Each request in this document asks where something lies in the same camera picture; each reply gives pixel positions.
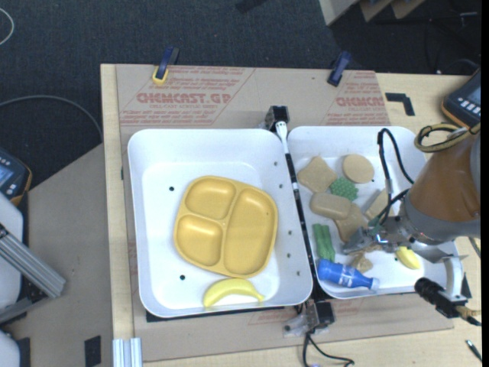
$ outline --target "bottle cap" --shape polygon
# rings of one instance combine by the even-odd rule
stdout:
[[[373,291],[376,291],[379,289],[380,285],[381,285],[381,282],[379,281],[378,278],[372,278],[372,285],[370,286],[370,289]]]

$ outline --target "yellow plate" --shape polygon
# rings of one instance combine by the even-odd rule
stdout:
[[[277,218],[277,206],[263,190],[228,178],[200,177],[183,195],[173,240],[194,265],[250,278],[267,266]]]

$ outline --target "blue clamp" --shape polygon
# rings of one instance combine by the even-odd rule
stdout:
[[[336,59],[332,72],[329,74],[328,83],[337,87],[339,81],[342,79],[343,71],[347,67],[348,63],[351,60],[351,54],[347,51],[342,51],[338,58]]]
[[[169,46],[165,49],[160,66],[156,67],[153,72],[153,83],[161,86],[165,83],[168,77],[168,66],[176,63],[180,49],[178,47]]]

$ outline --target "toy banana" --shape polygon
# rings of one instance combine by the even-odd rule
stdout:
[[[254,285],[244,278],[227,278],[212,284],[207,288],[204,294],[204,306],[210,307],[223,297],[231,294],[248,295],[256,297],[259,301],[264,299],[264,296],[256,290]]]
[[[396,256],[403,263],[404,266],[409,269],[420,269],[421,264],[419,263],[419,259],[413,250],[407,248],[406,246],[400,246],[396,250]]]

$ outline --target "table surface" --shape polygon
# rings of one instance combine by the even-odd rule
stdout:
[[[391,125],[404,126],[417,133],[426,125],[446,121],[440,112],[442,97],[460,87],[466,76],[437,76],[383,73],[377,75],[381,91],[405,93],[419,106],[415,116],[407,117],[402,104],[387,102]],[[121,173],[121,142],[118,127],[118,94],[114,64],[101,65],[102,111],[104,121],[105,176],[107,185],[108,238],[112,286],[112,330],[115,339],[134,337],[131,289],[129,284],[128,246],[126,237],[124,187]],[[481,309],[481,261],[470,242],[456,242],[472,292],[468,307]],[[481,328],[461,319],[453,320],[453,330],[375,337],[321,344],[334,356],[346,356],[357,366],[372,365],[478,365],[480,362],[469,350],[465,340],[482,349]],[[288,346],[249,352],[226,353],[216,356],[164,360],[145,363],[146,366],[297,366],[302,363],[302,346]],[[308,363],[338,365],[321,356],[312,346],[308,348]]]

